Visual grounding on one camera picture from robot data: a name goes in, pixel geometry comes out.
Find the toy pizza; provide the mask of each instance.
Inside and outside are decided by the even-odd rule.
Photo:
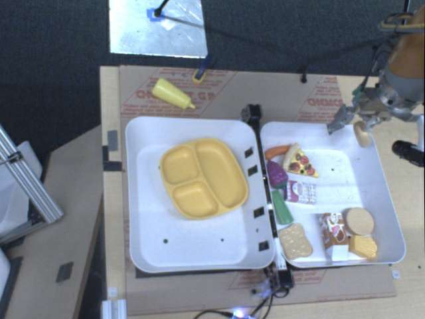
[[[292,145],[285,154],[282,167],[288,173],[319,177],[319,174],[310,163],[308,157],[303,153],[298,143]]]

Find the yellow bottle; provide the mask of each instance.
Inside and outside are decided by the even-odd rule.
[[[153,87],[152,94],[182,109],[195,108],[195,105],[192,104],[191,97],[163,78],[158,79]]]

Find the yellow plate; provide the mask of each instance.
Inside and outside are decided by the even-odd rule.
[[[226,213],[248,198],[248,184],[238,161],[226,144],[214,138],[168,150],[159,167],[174,206],[190,219]]]

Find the white tray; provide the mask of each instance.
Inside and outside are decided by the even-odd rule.
[[[162,182],[161,156],[199,138],[223,141],[240,164],[249,187],[241,207],[206,220],[191,220],[174,207]],[[264,182],[252,129],[236,120],[140,117],[126,128],[130,255],[145,272],[252,269],[274,258]],[[245,151],[252,154],[245,158]],[[257,166],[258,173],[248,175]],[[254,216],[256,209],[263,215]]]
[[[287,202],[294,222],[301,223],[313,246],[310,257],[286,259],[299,268],[388,264],[401,261],[406,252],[400,225],[392,204],[375,143],[361,148],[353,127],[346,126],[331,136],[325,124],[270,122],[261,131],[264,150],[297,142],[319,173],[319,178],[289,173],[289,178],[317,185],[317,203]],[[281,163],[283,156],[273,160]],[[345,214],[348,208],[363,207],[375,220],[372,233],[378,251],[373,259],[349,253],[348,261],[332,261],[325,253],[319,216],[328,212]],[[278,230],[285,226],[278,225]]]

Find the silver metal sheet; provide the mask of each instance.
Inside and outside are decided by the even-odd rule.
[[[110,0],[110,51],[205,58],[208,54],[201,0]]]

